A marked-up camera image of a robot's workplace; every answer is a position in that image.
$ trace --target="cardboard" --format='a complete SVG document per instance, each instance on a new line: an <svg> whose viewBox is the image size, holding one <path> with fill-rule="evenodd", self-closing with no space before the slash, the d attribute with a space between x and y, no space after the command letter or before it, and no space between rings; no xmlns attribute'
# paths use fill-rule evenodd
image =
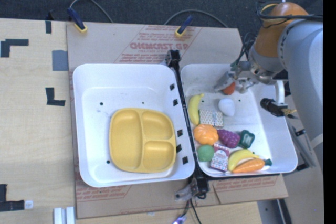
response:
<svg viewBox="0 0 336 224"><path fill-rule="evenodd" d="M80 177L76 138L76 117L72 73L85 63L165 64L168 50L179 50L180 68L191 63L232 63L242 42L237 29L188 27L182 38L174 36L176 26L86 23L80 33L67 23L69 83L72 137L74 145L77 218L123 215L184 208L174 192L187 180L93 188ZM206 199L196 199L196 206L288 197L282 175L210 180Z"/></svg>

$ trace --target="yellow dish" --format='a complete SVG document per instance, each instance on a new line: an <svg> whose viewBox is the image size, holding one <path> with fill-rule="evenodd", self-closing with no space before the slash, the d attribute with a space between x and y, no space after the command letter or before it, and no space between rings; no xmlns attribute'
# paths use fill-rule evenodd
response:
<svg viewBox="0 0 336 224"><path fill-rule="evenodd" d="M154 110L118 110L111 119L109 146L115 166L128 172L162 172L176 158L173 123L167 115Z"/></svg>

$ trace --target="white ball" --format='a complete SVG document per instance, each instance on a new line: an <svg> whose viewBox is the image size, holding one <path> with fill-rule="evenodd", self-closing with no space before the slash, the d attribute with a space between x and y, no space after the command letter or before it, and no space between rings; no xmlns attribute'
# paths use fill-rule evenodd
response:
<svg viewBox="0 0 336 224"><path fill-rule="evenodd" d="M219 110L228 117L232 117L235 114L235 104L230 98L220 99L218 107Z"/></svg>

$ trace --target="yellow banana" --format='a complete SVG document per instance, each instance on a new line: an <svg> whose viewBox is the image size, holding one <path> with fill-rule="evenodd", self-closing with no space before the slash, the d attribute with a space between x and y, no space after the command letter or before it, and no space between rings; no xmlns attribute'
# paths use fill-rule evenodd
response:
<svg viewBox="0 0 336 224"><path fill-rule="evenodd" d="M230 154L228 164L227 164L227 169L229 171L232 171L239 161L242 159L247 159L247 158L259 158L258 155L255 155L252 151L243 149L243 150L237 150L234 151Z"/></svg>
<svg viewBox="0 0 336 224"><path fill-rule="evenodd" d="M200 103L201 98L204 96L203 93L196 94L190 97L188 103L188 114L189 119L194 125L199 124L199 113L198 113L198 104Z"/></svg>

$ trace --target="wooden tabletop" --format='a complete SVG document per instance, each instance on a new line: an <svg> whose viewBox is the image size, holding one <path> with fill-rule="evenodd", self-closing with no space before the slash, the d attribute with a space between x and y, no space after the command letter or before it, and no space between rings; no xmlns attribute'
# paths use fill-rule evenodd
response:
<svg viewBox="0 0 336 224"><path fill-rule="evenodd" d="M1 223L52 223L53 209L75 207L68 71L53 71L52 52L67 51L66 23L0 19L0 41L10 45L0 57L0 184L7 201L31 200L32 209L0 212ZM47 105L46 88L55 100ZM76 220L76 223L172 223L182 209ZM256 202L196 208L205 223L260 224ZM197 223L192 209L185 223Z"/></svg>

